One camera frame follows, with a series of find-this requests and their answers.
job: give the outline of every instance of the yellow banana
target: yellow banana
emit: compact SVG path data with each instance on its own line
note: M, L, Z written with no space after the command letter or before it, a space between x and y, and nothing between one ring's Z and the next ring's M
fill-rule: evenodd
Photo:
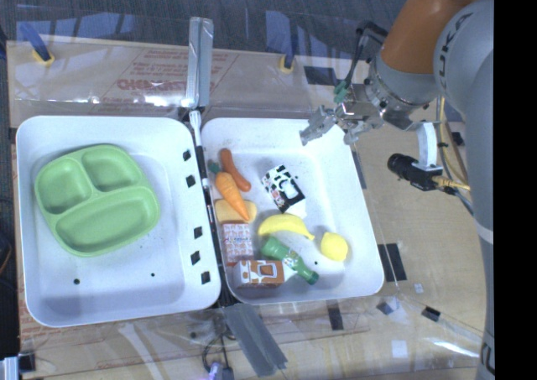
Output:
M267 217L261 222L258 228L258 235L265 236L278 231L290 231L301 234L304 237L313 240L315 236L308 231L305 227L305 223L298 216L291 215L289 213L279 213Z

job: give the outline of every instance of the yellow lemon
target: yellow lemon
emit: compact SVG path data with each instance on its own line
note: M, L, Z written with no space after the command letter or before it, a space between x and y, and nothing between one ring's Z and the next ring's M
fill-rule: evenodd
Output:
M335 232L325 232L321 240L321 253L333 261L343 261L349 246L345 238Z

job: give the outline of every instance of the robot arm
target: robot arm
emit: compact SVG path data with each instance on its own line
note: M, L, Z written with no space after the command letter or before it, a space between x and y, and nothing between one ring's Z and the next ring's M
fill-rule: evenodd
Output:
M482 246L487 285L486 325L477 378L495 378L493 271L493 16L494 0L407 0L370 63L368 78L353 85L349 76L335 89L334 109L320 109L300 132L302 143L333 125L345 143L385 122L416 131L420 149L434 149L425 124L410 114L444 96L465 117L468 183L472 214ZM364 44L358 32L357 54ZM358 57L355 55L351 72ZM434 187L439 169L395 154L388 167L422 189Z

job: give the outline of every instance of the green bottle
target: green bottle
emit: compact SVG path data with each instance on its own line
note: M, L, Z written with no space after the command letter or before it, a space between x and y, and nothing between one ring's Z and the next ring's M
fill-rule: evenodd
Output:
M293 249L285 246L278 238L270 236L261 247L261 253L267 258L278 259L292 268L309 284L314 284L319 279L319 274L310 270L304 264L304 260Z

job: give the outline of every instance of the divided green plate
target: divided green plate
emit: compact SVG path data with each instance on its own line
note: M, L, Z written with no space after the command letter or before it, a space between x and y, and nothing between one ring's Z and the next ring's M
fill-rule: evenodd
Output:
M46 164L35 195L50 230L81 257L111 252L146 235L160 218L145 173L122 148L99 144Z

